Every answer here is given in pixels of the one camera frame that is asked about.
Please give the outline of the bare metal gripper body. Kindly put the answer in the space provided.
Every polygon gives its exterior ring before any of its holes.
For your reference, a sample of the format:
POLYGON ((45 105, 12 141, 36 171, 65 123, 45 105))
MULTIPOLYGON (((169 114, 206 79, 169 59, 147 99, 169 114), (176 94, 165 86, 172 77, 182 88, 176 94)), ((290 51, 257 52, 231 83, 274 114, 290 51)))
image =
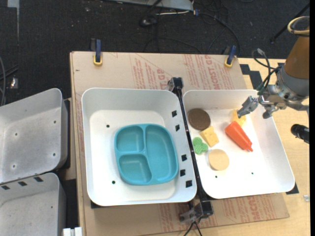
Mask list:
POLYGON ((288 86, 275 84, 263 87, 257 93, 258 102, 265 109, 307 109, 302 102, 307 98, 291 90, 288 86))

